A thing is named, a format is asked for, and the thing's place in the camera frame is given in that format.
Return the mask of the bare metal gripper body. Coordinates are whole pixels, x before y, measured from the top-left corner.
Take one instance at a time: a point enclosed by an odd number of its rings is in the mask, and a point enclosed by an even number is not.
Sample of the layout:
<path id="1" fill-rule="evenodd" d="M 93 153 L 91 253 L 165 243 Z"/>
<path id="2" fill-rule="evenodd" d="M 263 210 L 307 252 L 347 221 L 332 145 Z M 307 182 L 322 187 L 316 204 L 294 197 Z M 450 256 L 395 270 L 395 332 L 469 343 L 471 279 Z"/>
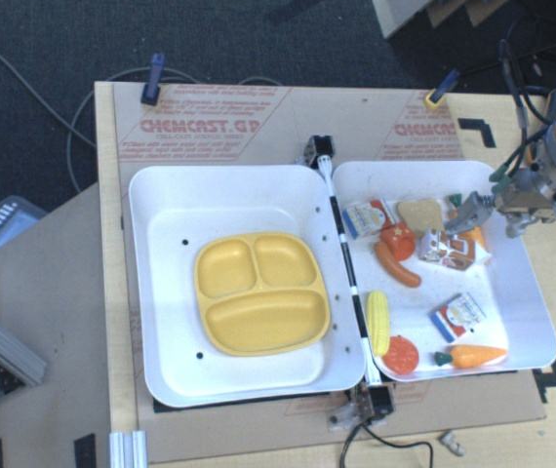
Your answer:
<path id="1" fill-rule="evenodd" d="M 556 169 L 521 168 L 494 186 L 496 209 L 510 223 L 556 220 Z"/>

